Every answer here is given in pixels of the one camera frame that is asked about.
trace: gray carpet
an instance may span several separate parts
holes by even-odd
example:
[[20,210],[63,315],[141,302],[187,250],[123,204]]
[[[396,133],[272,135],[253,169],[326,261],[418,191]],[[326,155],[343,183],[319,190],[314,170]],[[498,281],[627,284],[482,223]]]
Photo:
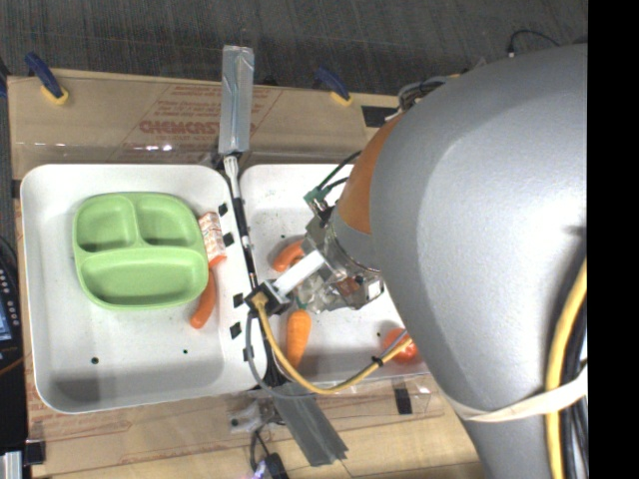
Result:
[[[324,64],[354,92],[404,84],[505,56],[518,29],[560,44],[587,34],[588,0],[0,0],[0,55],[72,69],[220,80],[225,44],[251,46],[256,81],[309,88]],[[527,52],[551,47],[517,38]],[[6,107],[0,106],[0,232],[13,236]]]

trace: red tomato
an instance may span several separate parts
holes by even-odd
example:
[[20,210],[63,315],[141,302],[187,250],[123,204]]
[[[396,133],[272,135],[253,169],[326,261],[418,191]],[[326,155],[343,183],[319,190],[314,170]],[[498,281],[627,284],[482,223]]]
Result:
[[[387,333],[386,337],[383,339],[383,344],[382,344],[383,349],[387,349],[392,344],[392,342],[399,337],[399,335],[402,332],[403,332],[403,328],[394,328],[389,333]],[[404,342],[408,338],[409,338],[409,335],[407,335],[401,341]],[[412,361],[417,356],[417,354],[418,354],[417,346],[413,342],[407,349],[398,353],[392,359],[397,363],[408,363]]]

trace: carrot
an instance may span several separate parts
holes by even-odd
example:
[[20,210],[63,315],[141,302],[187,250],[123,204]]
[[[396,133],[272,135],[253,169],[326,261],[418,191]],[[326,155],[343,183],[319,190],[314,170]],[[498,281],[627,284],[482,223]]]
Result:
[[287,323],[287,359],[294,368],[298,368],[311,334],[311,316],[299,308],[290,316]]
[[304,252],[302,251],[302,240],[300,239],[287,245],[284,250],[279,253],[273,261],[273,269],[282,273],[285,269],[291,266],[296,259],[302,256],[304,256]]
[[209,282],[200,295],[198,308],[191,316],[191,326],[193,328],[202,328],[211,317],[213,307],[216,306],[216,298],[218,291],[216,289],[216,279],[213,272],[209,270]]

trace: white sink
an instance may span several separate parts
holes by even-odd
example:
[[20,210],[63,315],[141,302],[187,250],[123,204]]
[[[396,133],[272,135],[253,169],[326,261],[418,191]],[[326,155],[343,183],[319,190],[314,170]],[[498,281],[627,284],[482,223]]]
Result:
[[[189,325],[197,300],[162,309],[116,311],[92,303],[78,281],[71,242],[77,207],[112,192],[160,192],[201,215],[226,204],[224,233],[235,244],[214,269],[218,304],[200,330]],[[27,295],[35,384],[42,400],[66,413],[107,410],[238,392],[255,381],[245,362],[245,305],[251,287],[231,194],[217,172],[198,166],[47,165],[21,188]],[[240,324],[241,334],[231,327]],[[259,327],[252,328],[260,373]]]
[[[256,271],[260,281],[276,278],[271,268],[283,245],[301,238],[313,213],[304,195],[317,185],[335,165],[258,165],[247,169],[240,185],[246,201],[250,235],[254,245]],[[347,166],[336,179],[347,175]],[[339,194],[335,189],[333,201]],[[319,384],[340,382],[370,363],[381,351],[381,341],[394,327],[404,327],[390,296],[385,292],[360,310],[340,308],[313,314],[313,327],[300,373]],[[271,325],[280,345],[285,345],[286,314],[272,316]],[[423,362],[389,362],[371,379],[426,373]]]

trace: green plate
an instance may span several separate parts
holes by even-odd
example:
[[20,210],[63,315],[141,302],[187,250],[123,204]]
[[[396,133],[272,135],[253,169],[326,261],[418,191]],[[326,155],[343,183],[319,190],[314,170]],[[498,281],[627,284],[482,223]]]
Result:
[[209,265],[191,209],[166,194],[105,194],[86,200],[73,221],[80,284],[106,308],[186,303],[207,285]]

